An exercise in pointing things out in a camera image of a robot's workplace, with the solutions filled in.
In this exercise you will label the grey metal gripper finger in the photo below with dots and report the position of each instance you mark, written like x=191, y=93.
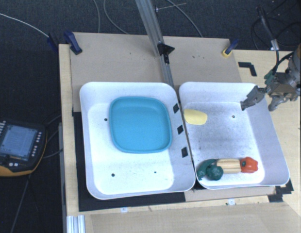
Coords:
x=274, y=104
x=253, y=98

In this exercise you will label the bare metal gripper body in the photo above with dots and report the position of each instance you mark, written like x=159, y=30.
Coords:
x=285, y=87

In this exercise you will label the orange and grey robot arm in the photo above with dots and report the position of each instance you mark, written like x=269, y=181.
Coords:
x=297, y=53

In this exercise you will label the white plastic tray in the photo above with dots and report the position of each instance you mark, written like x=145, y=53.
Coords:
x=225, y=139
x=131, y=173

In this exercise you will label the yellow oval toy food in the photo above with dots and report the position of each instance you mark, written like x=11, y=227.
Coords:
x=195, y=117

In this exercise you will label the orange toy bell pepper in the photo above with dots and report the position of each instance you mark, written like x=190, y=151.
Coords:
x=249, y=165

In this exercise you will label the pale wooden toy bread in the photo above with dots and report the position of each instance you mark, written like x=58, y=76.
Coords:
x=228, y=166

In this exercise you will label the green toy broccoli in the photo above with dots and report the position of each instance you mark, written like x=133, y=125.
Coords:
x=214, y=173

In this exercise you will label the green curved toy vegetable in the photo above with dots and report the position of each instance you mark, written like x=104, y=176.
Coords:
x=202, y=168

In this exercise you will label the blue plate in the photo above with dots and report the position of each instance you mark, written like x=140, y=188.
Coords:
x=140, y=125

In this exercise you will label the brown cardboard board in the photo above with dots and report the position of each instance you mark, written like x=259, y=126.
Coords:
x=116, y=62

